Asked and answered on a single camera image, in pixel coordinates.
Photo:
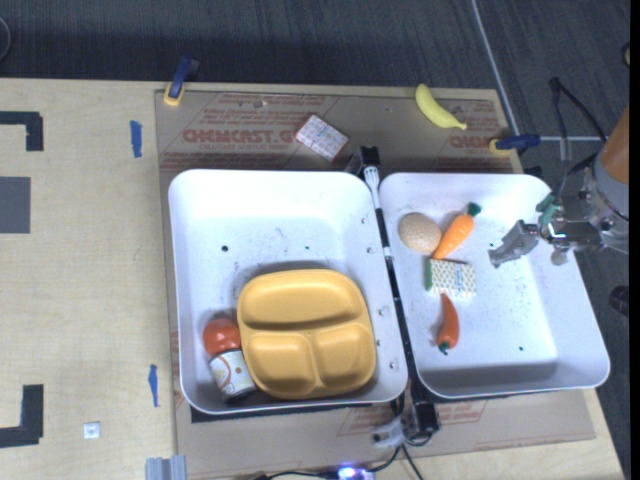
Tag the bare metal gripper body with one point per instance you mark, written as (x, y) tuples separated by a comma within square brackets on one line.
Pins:
[(580, 228)]

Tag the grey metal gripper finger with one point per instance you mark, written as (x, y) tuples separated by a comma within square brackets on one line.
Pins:
[(560, 258), (515, 243)]

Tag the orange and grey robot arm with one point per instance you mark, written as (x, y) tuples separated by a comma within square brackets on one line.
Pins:
[(616, 168)]

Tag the orange carrot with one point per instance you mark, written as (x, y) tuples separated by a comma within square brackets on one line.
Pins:
[(454, 235)]

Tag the white packet with yellow print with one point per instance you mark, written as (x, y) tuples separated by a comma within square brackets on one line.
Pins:
[(452, 278)]

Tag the white plastic tray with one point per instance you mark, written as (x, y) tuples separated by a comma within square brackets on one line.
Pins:
[(520, 318), (280, 218)]

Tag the orange chili pepper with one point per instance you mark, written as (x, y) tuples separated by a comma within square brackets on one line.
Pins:
[(448, 325)]

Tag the thin black and white rod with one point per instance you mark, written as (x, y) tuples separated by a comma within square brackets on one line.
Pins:
[(395, 288)]

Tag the yellow banana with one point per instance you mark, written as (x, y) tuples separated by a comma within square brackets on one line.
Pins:
[(436, 109)]

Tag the yellow divided plate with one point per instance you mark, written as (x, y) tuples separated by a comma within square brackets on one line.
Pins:
[(305, 333)]

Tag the brown cardboard board, red print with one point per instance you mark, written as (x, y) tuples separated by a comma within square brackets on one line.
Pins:
[(240, 133)]

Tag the small bottle with orange cap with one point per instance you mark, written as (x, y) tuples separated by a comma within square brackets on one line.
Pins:
[(227, 358)]

